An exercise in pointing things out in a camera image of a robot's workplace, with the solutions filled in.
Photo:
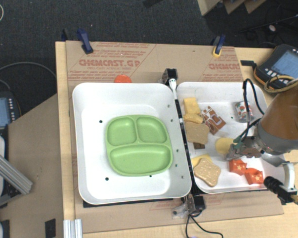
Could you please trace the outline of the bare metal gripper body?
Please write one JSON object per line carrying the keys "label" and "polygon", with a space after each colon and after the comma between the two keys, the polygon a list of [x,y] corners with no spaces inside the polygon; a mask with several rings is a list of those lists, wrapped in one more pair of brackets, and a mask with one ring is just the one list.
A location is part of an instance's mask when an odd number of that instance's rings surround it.
{"label": "bare metal gripper body", "polygon": [[237,144],[240,145],[240,149],[236,151],[239,156],[246,156],[247,158],[260,158],[262,155],[255,136],[247,136],[245,138],[239,139]]}

